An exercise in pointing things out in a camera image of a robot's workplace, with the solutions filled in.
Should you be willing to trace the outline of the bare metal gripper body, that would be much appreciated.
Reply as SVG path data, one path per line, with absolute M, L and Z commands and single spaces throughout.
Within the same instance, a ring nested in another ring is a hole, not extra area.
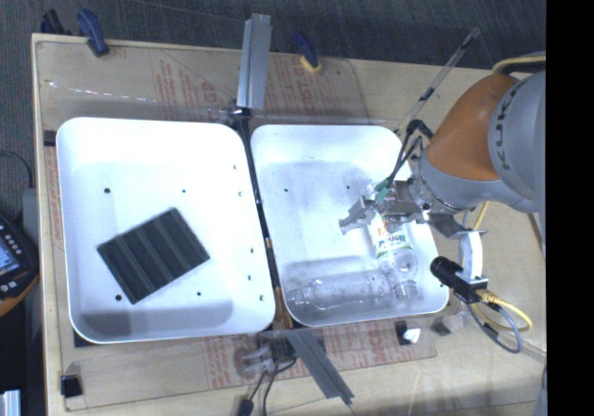
M 375 210 L 389 226 L 415 222 L 437 232 L 463 232 L 455 218 L 462 210 L 438 199 L 421 178 L 384 179 L 373 187 Z

